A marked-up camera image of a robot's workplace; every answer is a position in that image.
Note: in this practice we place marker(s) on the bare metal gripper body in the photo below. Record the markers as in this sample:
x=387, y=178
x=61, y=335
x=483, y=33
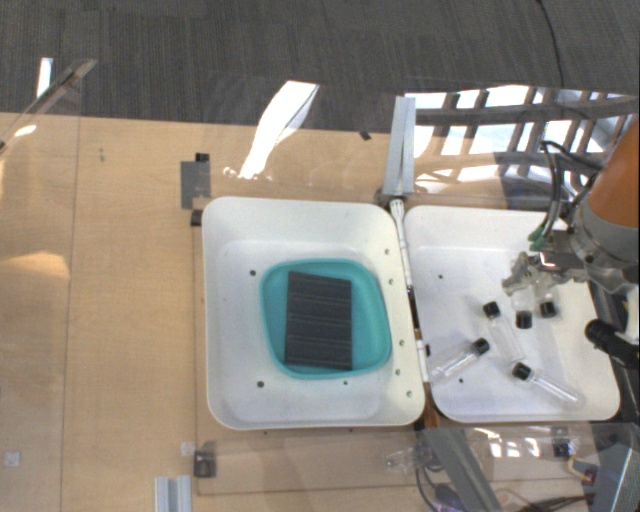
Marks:
x=600, y=270

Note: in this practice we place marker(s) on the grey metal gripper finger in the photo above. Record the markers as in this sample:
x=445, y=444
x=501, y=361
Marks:
x=517, y=275
x=546, y=282

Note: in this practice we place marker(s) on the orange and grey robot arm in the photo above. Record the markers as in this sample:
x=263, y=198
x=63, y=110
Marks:
x=617, y=185

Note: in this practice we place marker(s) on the clear bottle with black cap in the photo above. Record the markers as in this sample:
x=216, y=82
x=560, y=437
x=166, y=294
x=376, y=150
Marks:
x=502, y=332
x=523, y=315
x=457, y=362
x=547, y=308
x=547, y=386

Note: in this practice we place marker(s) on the white plastic tray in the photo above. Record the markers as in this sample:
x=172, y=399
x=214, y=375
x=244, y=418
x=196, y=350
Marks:
x=450, y=280
x=235, y=320

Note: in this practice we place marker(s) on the teal plastic bowl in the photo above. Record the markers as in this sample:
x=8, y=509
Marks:
x=372, y=320

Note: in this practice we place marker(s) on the dark grey ribbed rectangular pad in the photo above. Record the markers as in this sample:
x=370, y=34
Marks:
x=318, y=320

